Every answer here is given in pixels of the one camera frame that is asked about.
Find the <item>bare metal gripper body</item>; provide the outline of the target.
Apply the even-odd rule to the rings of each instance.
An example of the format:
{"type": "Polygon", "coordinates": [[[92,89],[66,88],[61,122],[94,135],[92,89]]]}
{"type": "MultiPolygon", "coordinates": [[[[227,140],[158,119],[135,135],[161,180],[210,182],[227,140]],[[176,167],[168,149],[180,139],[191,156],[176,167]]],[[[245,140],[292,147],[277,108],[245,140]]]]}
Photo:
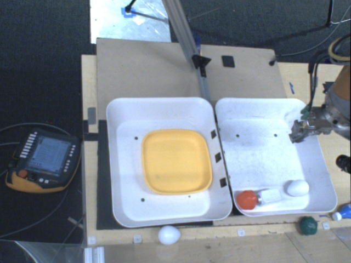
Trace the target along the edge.
{"type": "Polygon", "coordinates": [[[340,136],[350,136],[350,119],[333,107],[313,107],[302,127],[313,135],[334,131],[340,136]]]}

